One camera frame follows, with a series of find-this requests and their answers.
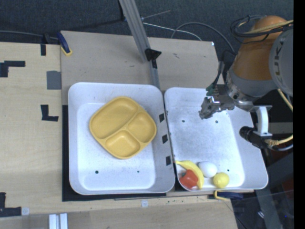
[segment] table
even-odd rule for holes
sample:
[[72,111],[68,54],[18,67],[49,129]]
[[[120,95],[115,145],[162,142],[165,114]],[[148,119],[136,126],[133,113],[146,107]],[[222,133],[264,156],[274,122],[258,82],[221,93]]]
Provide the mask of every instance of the table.
[[[236,228],[230,201],[208,199],[203,193],[173,189],[160,198],[62,202],[61,110],[69,86],[79,81],[150,84],[148,63],[141,62],[131,36],[62,34],[73,50],[70,57],[61,53],[59,45],[0,43],[0,63],[25,62],[25,67],[9,66],[8,77],[0,77],[0,192],[7,193],[6,207],[26,207],[30,215],[68,212],[72,228],[83,228],[88,216],[92,228],[101,219],[110,228],[185,228],[184,223]],[[162,51],[157,64],[163,92],[173,86],[205,88],[214,80],[218,60],[211,42],[149,41],[153,49]],[[56,86],[58,74],[62,90]],[[43,121],[42,105],[48,105],[49,116],[58,120]],[[147,208],[141,207],[143,199]],[[121,220],[111,217],[113,213]],[[0,225],[14,221],[18,228],[20,220],[0,219]]]

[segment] yellow banana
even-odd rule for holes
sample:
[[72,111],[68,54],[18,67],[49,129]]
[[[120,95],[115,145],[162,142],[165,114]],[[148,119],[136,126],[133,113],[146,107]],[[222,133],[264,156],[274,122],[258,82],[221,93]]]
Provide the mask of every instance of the yellow banana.
[[192,170],[195,175],[198,177],[198,181],[197,181],[197,186],[199,189],[202,189],[203,187],[203,182],[204,182],[204,177],[203,177],[203,173],[201,171],[201,169],[192,161],[190,160],[185,160],[185,161],[175,161],[176,164],[182,166],[184,169],[187,170]]

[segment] black clamp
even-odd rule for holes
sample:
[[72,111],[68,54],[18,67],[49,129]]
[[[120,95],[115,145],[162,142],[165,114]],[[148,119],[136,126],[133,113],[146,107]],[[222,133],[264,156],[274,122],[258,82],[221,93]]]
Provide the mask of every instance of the black clamp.
[[160,56],[162,52],[148,48],[145,50],[145,55],[148,61],[152,61],[153,68],[157,69],[157,62],[156,59]]
[[0,193],[0,217],[20,216],[21,207],[5,208],[5,194]]

